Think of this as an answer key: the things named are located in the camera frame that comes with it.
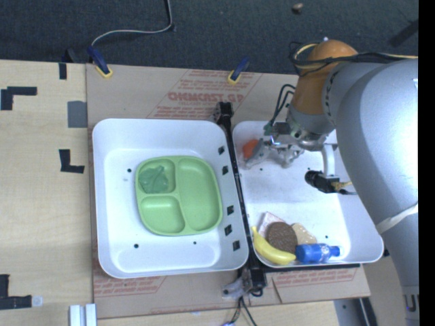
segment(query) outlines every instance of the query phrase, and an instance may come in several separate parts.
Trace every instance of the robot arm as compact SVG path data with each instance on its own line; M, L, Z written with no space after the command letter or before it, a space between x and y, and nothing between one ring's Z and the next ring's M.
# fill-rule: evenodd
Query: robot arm
M345 43L325 41L307 64L355 54ZM409 325L419 325L417 102L416 58L330 62L302 70L286 118L298 146L311 151L336 130L353 186L396 266Z

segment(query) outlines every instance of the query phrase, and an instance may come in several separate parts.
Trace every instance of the white band on robot arm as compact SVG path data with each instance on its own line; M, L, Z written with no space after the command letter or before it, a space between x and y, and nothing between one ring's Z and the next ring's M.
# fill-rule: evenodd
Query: white band on robot arm
M401 222L409 215L418 212L419 212L419 203L417 202L416 205L412 205L411 208L407 208L406 210L403 210L401 213L398 213L396 216L388 217L387 219L381 221L376 225L376 229L378 230L379 234L382 234L388 231L390 228L393 228L395 225L397 225L399 222Z

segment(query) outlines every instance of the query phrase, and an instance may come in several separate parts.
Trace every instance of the blue plastic bottle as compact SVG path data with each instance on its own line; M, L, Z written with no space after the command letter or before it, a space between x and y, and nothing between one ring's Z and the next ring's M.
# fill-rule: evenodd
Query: blue plastic bottle
M296 259L304 264L327 262L331 256L340 256L340 247L328 244L301 244L296 247Z

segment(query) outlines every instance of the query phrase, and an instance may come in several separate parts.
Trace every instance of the white tray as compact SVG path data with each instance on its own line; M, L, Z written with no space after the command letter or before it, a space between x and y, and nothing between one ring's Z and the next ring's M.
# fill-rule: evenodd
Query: white tray
M239 198L223 130L208 121L108 119L92 133L98 255L116 278L236 270L248 257ZM162 156L196 156L213 168L222 198L218 227L159 236L142 224L135 169Z
M234 127L232 134L249 226L260 226L265 213L270 212L290 225L301 223L316 237L317 242L341 246L344 254L332 257L327 264L360 264L378 260L383 254L383 241L360 198L324 194L305 182L308 169L323 170L320 152L305 151L289 168L281 167L277 162L281 157L275 152L250 169L243 167L244 144L263 137L266 123L241 122ZM333 132L327 143L335 142ZM334 157L335 173L340 176L341 181L348 181L349 177L338 150ZM261 256L258 258L267 266L283 267ZM286 267L316 265L294 261Z

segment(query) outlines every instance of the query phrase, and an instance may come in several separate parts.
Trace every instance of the green object on plate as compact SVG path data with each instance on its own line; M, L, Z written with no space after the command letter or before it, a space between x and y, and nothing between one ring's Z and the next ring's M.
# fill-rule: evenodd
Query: green object on plate
M135 189L141 220L155 234L201 234L222 220L218 181L212 167L201 158L146 160L137 167Z

